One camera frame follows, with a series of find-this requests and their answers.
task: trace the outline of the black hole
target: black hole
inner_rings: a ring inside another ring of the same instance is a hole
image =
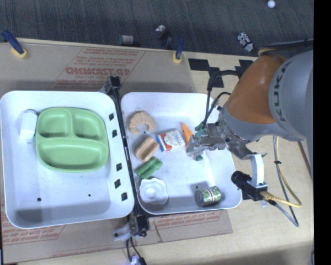
[[[121,183],[120,183],[120,179],[117,179],[117,180],[114,182],[114,186],[115,186],[115,188],[118,188],[120,185],[121,185]]]
[[[124,192],[124,193],[122,193],[122,195],[121,195],[121,200],[124,201],[124,200],[126,200],[126,199],[127,199],[127,193]]]

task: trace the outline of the blue clamp handle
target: blue clamp handle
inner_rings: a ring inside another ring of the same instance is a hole
[[[16,50],[19,54],[24,53],[22,46],[12,33],[10,33],[8,30],[3,30],[1,35],[11,44],[12,48]]]
[[[184,46],[183,38],[179,38],[178,39],[177,51],[175,53],[175,58],[178,59],[178,60],[180,60],[181,53],[183,53],[183,46]]]

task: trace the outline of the orange toy carrot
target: orange toy carrot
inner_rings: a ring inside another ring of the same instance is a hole
[[[183,134],[184,134],[184,139],[185,139],[185,142],[186,142],[186,146],[188,146],[189,140],[190,140],[191,136],[193,135],[193,132],[184,123],[181,124],[181,128],[183,130]]]

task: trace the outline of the green plate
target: green plate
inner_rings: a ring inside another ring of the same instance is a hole
[[[46,109],[38,117],[35,136],[40,162],[55,171],[94,171],[109,157],[104,121],[91,110]]]

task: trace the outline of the dark gray carpet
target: dark gray carpet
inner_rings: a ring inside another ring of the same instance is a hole
[[[185,51],[257,56],[260,46],[313,38],[314,0],[0,0],[1,32],[17,37],[118,45],[132,35],[139,47],[161,47],[153,33],[163,24],[184,40]],[[243,50],[236,36],[254,44]],[[282,52],[290,57],[304,49]]]

